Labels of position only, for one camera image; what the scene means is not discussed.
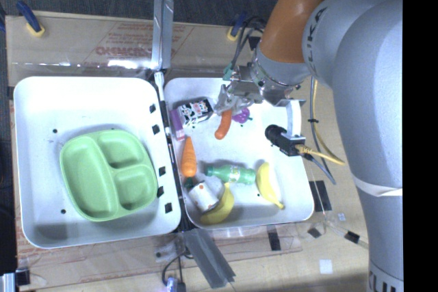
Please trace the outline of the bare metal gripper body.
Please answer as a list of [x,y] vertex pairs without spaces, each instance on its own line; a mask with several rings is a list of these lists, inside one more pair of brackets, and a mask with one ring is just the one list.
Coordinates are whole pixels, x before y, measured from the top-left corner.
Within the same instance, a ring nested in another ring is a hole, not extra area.
[[301,82],[282,82],[271,77],[264,69],[255,64],[238,66],[231,74],[227,93],[246,99],[252,103],[267,102],[282,107],[292,99],[292,92]]

